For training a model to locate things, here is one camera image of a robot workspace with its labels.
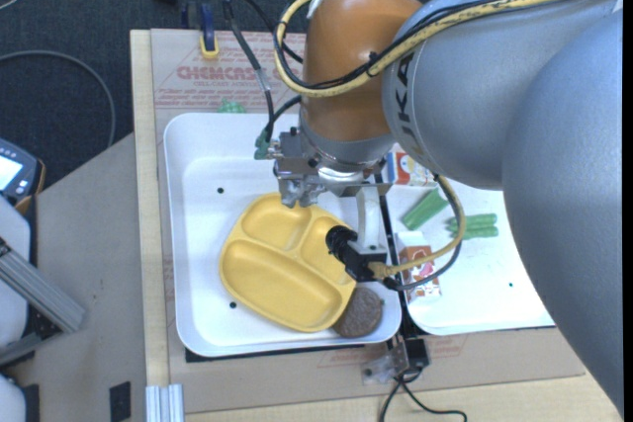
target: yellow and blue clamp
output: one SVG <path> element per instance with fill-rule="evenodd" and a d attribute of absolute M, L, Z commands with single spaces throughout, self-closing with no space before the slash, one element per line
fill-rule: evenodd
<path fill-rule="evenodd" d="M 200 31 L 200 52 L 204 58 L 216 58 L 220 52 L 218 35 L 214 29 L 214 16 L 211 4 L 187 2 L 181 13 L 183 29 Z"/>

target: yellow plate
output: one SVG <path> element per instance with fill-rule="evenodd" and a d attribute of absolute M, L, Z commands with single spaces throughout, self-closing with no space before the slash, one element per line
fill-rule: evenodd
<path fill-rule="evenodd" d="M 226 289 L 259 314 L 304 332 L 330 327 L 356 282 L 327 252 L 325 235 L 345 225 L 317 207 L 290 209 L 278 193 L 250 204 L 220 256 Z"/>

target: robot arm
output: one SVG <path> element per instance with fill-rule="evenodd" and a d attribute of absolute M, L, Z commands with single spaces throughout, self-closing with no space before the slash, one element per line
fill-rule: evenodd
<path fill-rule="evenodd" d="M 302 95 L 276 154 L 284 202 L 344 195 L 395 141 L 503 191 L 535 289 L 623 416 L 621 0 L 321 0 L 302 80 L 281 45 L 309 1 L 275 35 Z"/>

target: yellow cable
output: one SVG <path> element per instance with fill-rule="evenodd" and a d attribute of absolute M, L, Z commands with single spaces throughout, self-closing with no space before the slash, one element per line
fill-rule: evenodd
<path fill-rule="evenodd" d="M 312 0 L 296 0 L 282 15 L 281 23 L 278 25 L 275 32 L 275 38 L 279 47 L 281 47 L 282 45 L 286 32 L 286 27 L 291 18 L 295 15 L 297 11 L 299 11 L 299 9 L 308 4 L 310 1 Z M 475 20 L 477 18 L 482 18 L 484 16 L 508 9 L 531 7 L 556 1 L 560 0 L 494 0 L 478 6 L 463 9 L 458 13 L 453 13 L 452 15 L 441 18 L 436 22 L 433 22 L 432 24 L 424 27 L 422 30 L 394 47 L 385 56 L 380 58 L 380 60 L 375 62 L 364 74 L 357 76 L 340 86 L 310 89 L 295 83 L 295 81 L 293 81 L 293 79 L 286 73 L 286 70 L 283 68 L 281 64 L 281 59 L 277 52 L 275 52 L 275 65 L 277 66 L 277 70 L 279 71 L 279 75 L 281 76 L 282 81 L 286 83 L 289 88 L 297 93 L 300 93 L 307 97 L 331 97 L 334 95 L 340 95 L 365 84 L 372 77 L 382 72 L 388 65 L 401 58 L 416 45 L 427 40 L 431 36 L 434 36 L 435 34 L 448 29 L 449 27 L 453 27 L 454 25 L 462 22 Z"/>
<path fill-rule="evenodd" d="M 374 277 L 377 280 L 382 280 L 391 275 L 394 275 L 395 273 L 401 273 L 403 271 L 422 266 L 427 262 L 438 259 L 442 255 L 446 255 L 448 252 L 454 250 L 459 242 L 462 240 L 462 237 L 464 237 L 464 232 L 466 231 L 466 215 L 464 214 L 462 203 L 453 190 L 453 187 L 444 176 L 438 176 L 437 180 L 439 181 L 442 190 L 446 194 L 446 197 L 449 199 L 449 201 L 452 201 L 454 203 L 456 217 L 459 223 L 457 234 L 448 244 L 446 244 L 436 252 L 431 253 L 431 255 L 427 255 L 426 257 L 423 257 L 421 259 L 410 260 L 408 262 L 405 262 L 404 264 L 399 264 L 397 266 L 388 266 L 387 264 L 383 264 L 382 262 L 370 262 L 367 267 L 374 272 Z"/>

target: device screen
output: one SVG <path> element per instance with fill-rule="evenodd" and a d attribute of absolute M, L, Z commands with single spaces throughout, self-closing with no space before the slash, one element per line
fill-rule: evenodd
<path fill-rule="evenodd" d="M 7 188 L 7 185 L 13 181 L 22 167 L 22 164 L 0 156 L 0 192 Z"/>

